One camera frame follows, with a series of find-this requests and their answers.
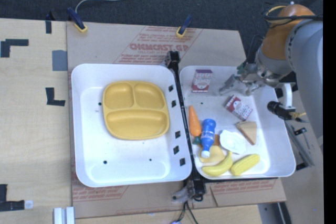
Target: triangular bread slice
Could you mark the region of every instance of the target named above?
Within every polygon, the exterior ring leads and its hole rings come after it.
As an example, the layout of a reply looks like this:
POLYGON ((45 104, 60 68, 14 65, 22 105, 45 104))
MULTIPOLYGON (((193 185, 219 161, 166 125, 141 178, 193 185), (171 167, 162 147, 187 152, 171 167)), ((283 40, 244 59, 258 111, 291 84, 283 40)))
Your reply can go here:
POLYGON ((236 123, 236 127, 252 145, 256 144, 257 123, 255 121, 241 121, 236 123))

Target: white tray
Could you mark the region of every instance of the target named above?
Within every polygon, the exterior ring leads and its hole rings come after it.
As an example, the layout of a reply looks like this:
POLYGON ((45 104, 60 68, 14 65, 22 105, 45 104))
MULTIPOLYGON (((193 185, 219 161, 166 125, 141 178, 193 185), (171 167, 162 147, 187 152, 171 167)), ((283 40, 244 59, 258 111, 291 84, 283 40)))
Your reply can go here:
POLYGON ((233 154, 233 161, 245 155, 257 153, 260 155, 260 162, 252 169, 244 172, 240 176, 233 176, 229 171, 218 177, 209 177, 202 172, 198 152, 201 147, 193 145, 195 165, 198 172, 208 179, 243 179, 243 178, 270 178, 290 176, 296 169, 296 162, 287 134, 284 121, 273 115, 267 109, 270 101, 277 101, 273 88, 265 86, 255 91, 252 96, 245 96, 246 87, 240 84, 234 90, 221 96, 219 89, 224 82, 232 75, 236 74, 236 67, 217 67, 217 66, 188 66, 181 70, 180 81, 182 85, 182 95, 186 113, 188 106, 192 105, 200 121, 211 118, 216 121, 215 133, 219 134, 222 130, 240 133, 235 123, 240 119, 230 113, 225 107, 225 102, 231 95, 236 95, 245 104, 250 106, 253 111, 248 117, 249 121, 257 123, 257 143, 251 145, 246 140, 246 151, 242 155, 233 154), (196 69, 210 69, 213 72, 209 91, 207 93, 192 93, 191 86, 196 69))
POLYGON ((89 187, 181 181, 192 169, 173 74, 153 65, 83 64, 71 74, 76 173, 89 187), (107 130, 102 94, 116 81, 156 84, 164 93, 170 127, 164 135, 139 141, 113 137, 107 130))

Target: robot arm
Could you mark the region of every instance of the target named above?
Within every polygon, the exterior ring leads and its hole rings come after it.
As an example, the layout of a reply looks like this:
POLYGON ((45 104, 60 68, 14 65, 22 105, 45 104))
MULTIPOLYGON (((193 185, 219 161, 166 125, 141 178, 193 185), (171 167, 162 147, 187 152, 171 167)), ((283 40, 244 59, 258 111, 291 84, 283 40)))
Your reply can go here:
POLYGON ((304 6, 291 4, 270 9, 265 18, 270 28, 256 52, 254 63, 244 63, 237 76, 220 89, 223 94, 234 81, 245 83, 246 95, 264 86, 282 88, 281 79, 294 71, 302 104, 316 137, 323 135, 323 22, 304 6), (277 17, 269 16, 281 8, 277 17))

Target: white bottle cap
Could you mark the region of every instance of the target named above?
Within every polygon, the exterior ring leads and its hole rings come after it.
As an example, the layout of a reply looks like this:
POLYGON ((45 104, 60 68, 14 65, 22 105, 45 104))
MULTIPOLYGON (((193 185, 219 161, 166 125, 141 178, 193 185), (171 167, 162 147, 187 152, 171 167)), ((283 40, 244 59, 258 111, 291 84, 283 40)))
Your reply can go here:
POLYGON ((202 151, 201 152, 202 158, 209 158, 210 157, 210 151, 202 151))

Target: small red and white box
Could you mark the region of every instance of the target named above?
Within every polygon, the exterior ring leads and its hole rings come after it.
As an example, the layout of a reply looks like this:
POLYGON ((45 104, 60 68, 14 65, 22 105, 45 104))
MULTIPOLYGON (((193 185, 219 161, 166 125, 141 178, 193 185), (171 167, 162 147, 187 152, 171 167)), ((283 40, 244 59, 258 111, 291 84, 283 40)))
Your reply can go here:
POLYGON ((252 112, 252 108, 244 104, 241 99, 235 95, 230 97, 225 108, 242 121, 245 121, 252 112))
POLYGON ((196 69, 192 84, 192 92, 208 92, 211 78, 211 70, 196 69))

